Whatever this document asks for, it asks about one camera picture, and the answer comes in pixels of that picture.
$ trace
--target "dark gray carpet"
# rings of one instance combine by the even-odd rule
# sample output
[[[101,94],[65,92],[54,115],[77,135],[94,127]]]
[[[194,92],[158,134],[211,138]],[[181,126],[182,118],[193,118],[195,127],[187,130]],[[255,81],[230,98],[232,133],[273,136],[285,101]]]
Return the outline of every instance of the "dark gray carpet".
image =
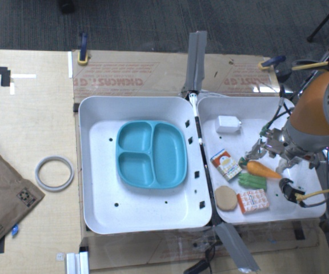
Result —
[[[329,0],[73,0],[62,14],[57,0],[0,0],[0,49],[78,49],[88,33],[92,50],[186,53],[188,35],[208,31],[206,53],[285,55],[319,61],[329,49]],[[296,90],[310,74],[296,71]]]

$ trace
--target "wooden table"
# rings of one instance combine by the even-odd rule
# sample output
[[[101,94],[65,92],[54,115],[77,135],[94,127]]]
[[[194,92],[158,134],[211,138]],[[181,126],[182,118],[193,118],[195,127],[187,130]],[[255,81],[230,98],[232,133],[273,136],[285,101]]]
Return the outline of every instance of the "wooden table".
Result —
[[[8,67],[14,75],[36,75],[15,78],[14,95],[9,87],[0,86],[2,157],[35,184],[36,165],[50,155],[68,158],[77,176],[74,86],[69,78],[68,52],[0,50],[0,66]],[[42,180],[51,186],[64,183],[67,176],[67,168],[60,163],[50,163],[41,171]],[[0,273],[64,273],[61,257],[78,252],[82,238],[78,178],[61,192],[45,194],[19,223],[17,236],[6,235]],[[254,254],[262,273],[329,273],[328,245],[323,232],[317,231],[318,246]],[[182,273],[195,263],[112,268],[94,273]],[[240,273],[229,256],[216,258],[212,267],[214,273]]]

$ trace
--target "brown paper bag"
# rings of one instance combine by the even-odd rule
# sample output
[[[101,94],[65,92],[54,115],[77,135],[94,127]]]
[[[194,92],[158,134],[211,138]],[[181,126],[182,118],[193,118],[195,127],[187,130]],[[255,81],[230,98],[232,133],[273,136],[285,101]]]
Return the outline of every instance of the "brown paper bag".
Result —
[[[0,238],[24,218],[44,195],[0,156]]]

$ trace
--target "cookie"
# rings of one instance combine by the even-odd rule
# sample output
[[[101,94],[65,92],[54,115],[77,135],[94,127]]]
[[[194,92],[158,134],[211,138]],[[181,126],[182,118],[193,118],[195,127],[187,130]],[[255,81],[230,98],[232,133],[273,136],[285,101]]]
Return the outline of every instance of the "cookie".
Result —
[[[237,206],[237,195],[228,186],[220,186],[215,190],[215,202],[220,210],[230,211]]]

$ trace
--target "red and white box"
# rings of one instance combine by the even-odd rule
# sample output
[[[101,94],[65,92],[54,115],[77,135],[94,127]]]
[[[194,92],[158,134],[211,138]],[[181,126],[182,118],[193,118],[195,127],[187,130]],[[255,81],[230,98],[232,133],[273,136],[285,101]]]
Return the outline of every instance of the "red and white box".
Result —
[[[263,189],[238,193],[237,199],[243,214],[266,210],[270,206]]]

